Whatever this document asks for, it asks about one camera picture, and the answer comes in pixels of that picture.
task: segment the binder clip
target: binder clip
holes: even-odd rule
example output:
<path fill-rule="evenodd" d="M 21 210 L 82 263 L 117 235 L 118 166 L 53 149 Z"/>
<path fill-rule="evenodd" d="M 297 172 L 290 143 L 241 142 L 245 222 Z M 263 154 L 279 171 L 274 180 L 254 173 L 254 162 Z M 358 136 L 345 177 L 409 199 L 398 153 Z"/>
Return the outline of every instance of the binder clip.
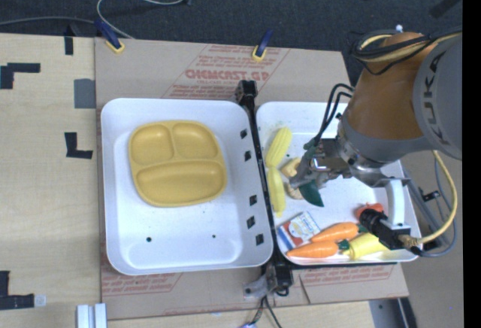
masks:
<path fill-rule="evenodd" d="M 262 39 L 259 42 L 259 44 L 254 47 L 253 59 L 255 61 L 261 62 L 264 59 L 265 54 L 267 53 L 266 47 L 268 46 L 268 43 L 269 43 L 273 33 L 274 33 L 274 30 L 271 30 L 271 29 L 266 31 L 264 36 L 262 36 Z"/>
<path fill-rule="evenodd" d="M 118 37 L 115 35 L 115 32 L 113 32 L 112 28 L 106 24 L 102 19 L 98 18 L 94 22 L 95 27 L 97 28 L 98 31 L 107 39 L 105 41 L 105 44 L 116 54 L 120 54 L 121 52 L 124 51 L 126 46 L 124 43 L 119 41 Z"/>

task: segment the light wood surface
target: light wood surface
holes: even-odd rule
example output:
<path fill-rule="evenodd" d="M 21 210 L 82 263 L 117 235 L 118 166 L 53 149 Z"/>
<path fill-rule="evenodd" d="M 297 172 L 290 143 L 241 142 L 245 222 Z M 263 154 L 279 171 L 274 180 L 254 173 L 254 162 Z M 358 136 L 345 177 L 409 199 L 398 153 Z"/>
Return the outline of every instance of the light wood surface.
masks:
<path fill-rule="evenodd" d="M 39 74 L 16 73 L 0 90 L 0 270 L 10 294 L 44 294 L 47 305 L 0 311 L 0 327 L 75 326 L 75 308 L 101 301 L 95 109 L 74 108 L 74 80 L 94 78 L 93 40 L 0 35 L 0 65 L 41 64 Z M 67 158 L 65 132 L 79 150 Z M 368 302 L 276 308 L 284 327 L 372 328 Z M 253 311 L 111 321 L 109 326 L 242 326 Z M 258 327 L 274 326 L 269 313 Z"/>

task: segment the cardboard box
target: cardboard box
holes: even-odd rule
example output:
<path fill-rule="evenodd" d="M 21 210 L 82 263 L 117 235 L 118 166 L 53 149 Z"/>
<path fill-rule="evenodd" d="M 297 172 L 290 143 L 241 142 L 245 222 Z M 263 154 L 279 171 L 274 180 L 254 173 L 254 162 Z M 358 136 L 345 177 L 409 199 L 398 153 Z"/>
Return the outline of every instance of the cardboard box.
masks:
<path fill-rule="evenodd" d="M 115 54 L 95 40 L 97 118 L 115 98 L 232 99 L 240 80 L 255 80 L 257 105 L 271 101 L 323 102 L 336 83 L 348 84 L 338 52 L 268 48 L 262 62 L 253 47 L 123 40 Z M 103 182 L 98 121 L 98 179 L 101 221 Z M 105 240 L 101 227 L 101 241 Z M 244 298 L 244 285 L 260 268 L 126 276 L 115 272 L 102 245 L 102 302 L 109 319 L 152 317 L 257 308 Z M 295 270 L 287 297 L 275 306 L 382 299 L 407 295 L 399 264 Z"/>

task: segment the black hole in bin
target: black hole in bin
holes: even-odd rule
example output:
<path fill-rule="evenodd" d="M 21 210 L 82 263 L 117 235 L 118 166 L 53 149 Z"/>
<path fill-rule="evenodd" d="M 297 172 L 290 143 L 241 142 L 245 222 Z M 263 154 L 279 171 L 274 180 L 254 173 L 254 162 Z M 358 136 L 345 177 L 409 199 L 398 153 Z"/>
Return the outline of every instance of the black hole in bin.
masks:
<path fill-rule="evenodd" d="M 252 228 L 255 224 L 256 224 L 256 219 L 254 218 L 254 216 L 252 216 L 247 220 L 247 229 Z"/>
<path fill-rule="evenodd" d="M 256 236 L 256 245 L 260 245 L 264 242 L 264 235 L 260 234 Z"/>

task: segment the yellow plate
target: yellow plate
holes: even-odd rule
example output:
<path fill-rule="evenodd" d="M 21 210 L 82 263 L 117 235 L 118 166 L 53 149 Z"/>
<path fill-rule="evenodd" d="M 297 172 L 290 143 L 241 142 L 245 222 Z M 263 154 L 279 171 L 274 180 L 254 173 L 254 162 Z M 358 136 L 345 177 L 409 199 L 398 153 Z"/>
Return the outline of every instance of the yellow plate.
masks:
<path fill-rule="evenodd" d="M 137 192 L 154 206 L 210 201 L 227 184 L 215 135 L 195 121 L 170 120 L 138 127 L 129 139 L 129 160 Z"/>

